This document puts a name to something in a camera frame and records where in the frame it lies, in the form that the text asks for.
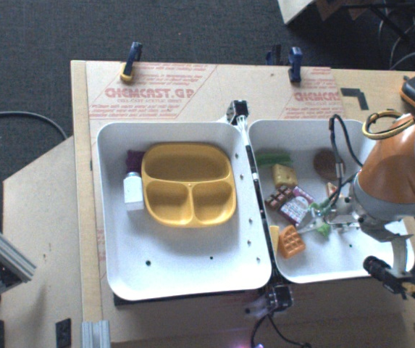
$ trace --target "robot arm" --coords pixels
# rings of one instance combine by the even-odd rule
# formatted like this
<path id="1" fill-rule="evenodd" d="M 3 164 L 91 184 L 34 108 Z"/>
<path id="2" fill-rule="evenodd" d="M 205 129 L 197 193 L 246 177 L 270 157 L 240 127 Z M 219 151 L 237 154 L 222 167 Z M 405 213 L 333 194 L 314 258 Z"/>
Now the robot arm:
<path id="1" fill-rule="evenodd" d="M 378 241 L 391 242 L 394 264 L 390 273 L 405 277 L 406 240 L 410 236 L 392 233 L 385 225 L 415 217 L 415 117 L 399 117 L 390 130 L 381 134 L 370 134 L 368 130 L 365 124 L 365 134 L 378 141 L 351 182 L 349 197 L 338 200 L 324 220 L 332 225 L 358 222 L 364 233 Z"/>

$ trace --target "cardboard sheet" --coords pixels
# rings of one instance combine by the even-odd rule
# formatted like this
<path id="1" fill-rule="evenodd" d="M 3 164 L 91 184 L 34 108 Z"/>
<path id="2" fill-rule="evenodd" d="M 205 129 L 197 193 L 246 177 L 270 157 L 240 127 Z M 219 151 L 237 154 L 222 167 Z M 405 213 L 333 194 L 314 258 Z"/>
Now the cardboard sheet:
<path id="1" fill-rule="evenodd" d="M 263 119 L 323 119 L 338 113 L 344 117 L 339 89 L 330 68 L 308 67 L 302 82 L 291 83 L 283 66 L 195 65 L 138 62 L 134 82 L 120 80 L 119 62 L 86 62 L 88 115 L 92 161 L 96 164 L 96 136 L 114 121 L 208 122 L 225 116 L 230 102 L 245 99 L 248 122 Z M 109 320 L 112 341 L 136 341 L 243 329 L 248 334 L 254 320 L 244 310 L 258 294 L 250 291 L 223 296 L 143 302 L 115 307 L 106 279 L 106 252 L 98 169 L 93 169 L 99 278 L 103 319 Z M 354 300 L 361 287 L 369 296 Z M 337 300 L 326 296 L 335 292 Z M 294 323 L 321 320 L 324 316 L 350 316 L 398 312 L 398 299 L 385 295 L 373 280 L 300 285 L 293 292 L 299 308 L 284 321 Z M 378 295 L 376 305 L 368 299 Z M 352 302 L 347 308 L 347 301 Z"/>

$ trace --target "white bottle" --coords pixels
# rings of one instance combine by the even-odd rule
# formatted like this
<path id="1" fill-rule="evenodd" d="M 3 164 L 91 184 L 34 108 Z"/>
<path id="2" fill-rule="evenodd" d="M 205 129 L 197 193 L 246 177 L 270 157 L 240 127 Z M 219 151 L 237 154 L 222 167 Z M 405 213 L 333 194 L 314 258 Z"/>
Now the white bottle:
<path id="1" fill-rule="evenodd" d="M 127 174 L 123 181 L 123 193 L 127 211 L 144 209 L 143 181 L 140 174 Z"/>

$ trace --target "yellow plate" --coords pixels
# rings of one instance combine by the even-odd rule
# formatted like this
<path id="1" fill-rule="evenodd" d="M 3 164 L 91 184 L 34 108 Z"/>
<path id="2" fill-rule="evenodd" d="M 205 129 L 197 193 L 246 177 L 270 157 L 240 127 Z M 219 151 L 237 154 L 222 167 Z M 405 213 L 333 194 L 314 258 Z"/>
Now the yellow plate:
<path id="1" fill-rule="evenodd" d="M 230 160 L 211 144 L 157 144 L 144 154 L 141 177 L 146 208 L 161 224 L 209 227 L 235 212 Z"/>

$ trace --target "purple object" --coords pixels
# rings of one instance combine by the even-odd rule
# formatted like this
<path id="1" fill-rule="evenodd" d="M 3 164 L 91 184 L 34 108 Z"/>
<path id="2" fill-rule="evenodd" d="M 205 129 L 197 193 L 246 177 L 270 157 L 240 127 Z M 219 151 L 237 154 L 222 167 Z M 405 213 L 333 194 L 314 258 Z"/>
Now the purple object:
<path id="1" fill-rule="evenodd" d="M 145 152 L 132 151 L 127 152 L 127 173 L 141 174 L 141 165 L 143 164 L 143 156 Z"/>
<path id="2" fill-rule="evenodd" d="M 302 188 L 295 187 L 293 189 L 293 198 L 284 203 L 278 212 L 291 224 L 298 225 L 307 213 L 309 205 L 314 201 L 314 198 Z"/>

